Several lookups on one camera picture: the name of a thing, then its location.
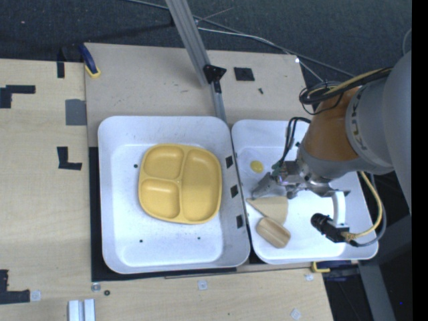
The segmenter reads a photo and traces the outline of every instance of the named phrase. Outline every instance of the white tray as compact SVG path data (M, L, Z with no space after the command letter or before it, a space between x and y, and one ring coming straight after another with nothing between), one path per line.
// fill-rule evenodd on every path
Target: white tray
M147 215L138 201L138 175L151 146L179 143L211 151L221 163L223 193L219 213L201 225L184 225ZM98 129L102 253L121 274L230 268L249 255L249 236L230 131L214 117L113 116Z
M244 199L251 197L252 189L282 156L285 145L287 122L264 120L241 120L232 128L232 139L237 154L239 178ZM308 125L298 122L296 142L301 141ZM286 160L296 158L297 148L288 153ZM259 160L263 163L262 173L253 172L249 164ZM372 225L364 195L356 173L348 173L331 184L336 189L351 190L346 200L346 222L351 232L360 232ZM283 187L277 187L272 195L285 195ZM277 249L264 240L255 230L262 215L250 204L245 203L251 233L251 242L257 256L266 263L284 264L306 261L369 259L378 249L378 243L367 247L353 247L345 243L333 243L310 224L315 213L333 216L333 203L330 198L321 198L310 191L302 191L289 200L288 216L284 227L292 235L283 249ZM375 238L372 232L358 239L364 243Z

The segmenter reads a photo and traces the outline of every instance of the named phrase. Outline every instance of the black carpet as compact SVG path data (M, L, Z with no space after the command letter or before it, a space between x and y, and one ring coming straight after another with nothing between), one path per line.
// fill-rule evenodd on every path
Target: black carpet
M140 0L165 6L164 0ZM411 49L412 0L188 0L198 17L297 53L308 86L393 66ZM118 0L0 0L0 58L80 61L83 42L182 47L165 9ZM222 30L218 25L200 26ZM248 37L201 31L207 49L281 53ZM328 64L327 68L319 64ZM408 215L395 176L378 177L388 224ZM396 319L413 319L412 254L382 265ZM334 319L372 320L358 276L326 282Z

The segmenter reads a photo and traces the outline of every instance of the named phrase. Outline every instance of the black hole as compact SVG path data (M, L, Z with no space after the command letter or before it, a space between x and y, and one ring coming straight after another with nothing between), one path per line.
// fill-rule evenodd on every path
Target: black hole
M238 186L234 185L232 188L230 188L230 194L232 195L232 198L234 198L236 195L238 195Z
M228 156L226 158L226 167L230 168L232 165L233 165L233 158L232 158L232 156Z
M238 215L236 217L236 228L241 228L243 226L243 217L242 215Z

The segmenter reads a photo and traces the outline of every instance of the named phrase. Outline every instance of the black connector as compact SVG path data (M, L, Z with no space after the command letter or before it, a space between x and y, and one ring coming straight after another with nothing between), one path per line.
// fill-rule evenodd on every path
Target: black connector
M343 243L346 241L341 233L349 231L349 227L337 228L328 215L323 215L321 213L314 214L310 218L310 222L322 235L325 234L327 239L334 243Z

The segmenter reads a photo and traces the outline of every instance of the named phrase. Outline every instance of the yellow disc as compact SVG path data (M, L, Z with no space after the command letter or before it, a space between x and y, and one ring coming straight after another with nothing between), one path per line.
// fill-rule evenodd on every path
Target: yellow disc
M253 160L249 165L255 173L261 173L263 171L263 164L258 160Z

